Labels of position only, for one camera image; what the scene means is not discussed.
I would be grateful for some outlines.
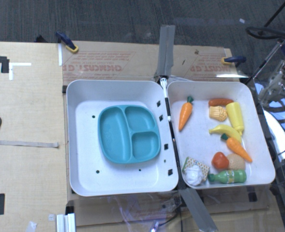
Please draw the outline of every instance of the white tray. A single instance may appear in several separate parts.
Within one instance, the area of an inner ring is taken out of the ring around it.
[[[141,163],[117,164],[103,155],[98,139],[98,116],[107,107],[123,104],[144,106],[155,116],[161,138],[161,150],[155,158]],[[101,196],[175,188],[177,165],[163,89],[157,83],[73,81],[67,88],[67,111],[70,184],[77,194]]]
[[[225,155],[232,153],[226,143],[220,140],[219,134],[209,134],[209,129],[218,124],[230,125],[227,118],[224,122],[209,118],[208,101],[213,98],[229,98],[240,103],[244,132],[242,144],[252,163],[246,163],[247,180],[245,183],[222,184],[206,182],[199,186],[190,186],[195,189],[210,189],[231,186],[247,186],[269,184],[275,178],[275,169],[265,141],[252,94],[248,87],[238,82],[183,82],[175,81],[167,87],[171,118],[174,134],[179,151],[180,164],[184,164],[186,157],[192,157],[210,166],[209,173],[218,171],[212,166],[211,160],[217,151]],[[182,105],[191,95],[193,101],[193,113],[181,132],[178,130],[179,115]]]

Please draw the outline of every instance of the toy carrot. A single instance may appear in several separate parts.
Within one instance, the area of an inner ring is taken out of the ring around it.
[[[226,141],[228,148],[230,148],[234,153],[240,155],[242,158],[246,159],[248,162],[252,162],[252,158],[248,155],[245,149],[242,147],[241,143],[233,137],[228,137],[225,133],[222,134],[221,139]]]
[[[193,98],[191,96],[187,97],[187,102],[184,103],[181,107],[181,111],[180,111],[180,119],[179,119],[179,131],[183,129],[183,127],[185,126],[185,123],[187,122],[187,120],[189,119],[191,113],[192,113],[192,109],[193,109]]]

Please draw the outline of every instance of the potato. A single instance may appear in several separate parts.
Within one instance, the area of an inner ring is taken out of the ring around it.
[[[230,170],[238,170],[238,169],[245,170],[245,161],[240,155],[232,153],[232,154],[227,155],[226,157],[229,160],[228,169],[230,169]]]

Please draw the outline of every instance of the blue divided plate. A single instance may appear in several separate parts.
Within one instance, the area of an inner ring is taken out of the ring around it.
[[[151,111],[142,106],[117,105],[104,109],[98,118],[103,154],[115,163],[138,163],[157,156],[159,130]]]

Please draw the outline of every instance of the sausage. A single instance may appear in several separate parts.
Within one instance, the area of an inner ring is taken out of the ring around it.
[[[234,102],[232,99],[226,99],[226,98],[216,98],[211,99],[209,101],[209,106],[226,106],[227,104],[230,104]]]

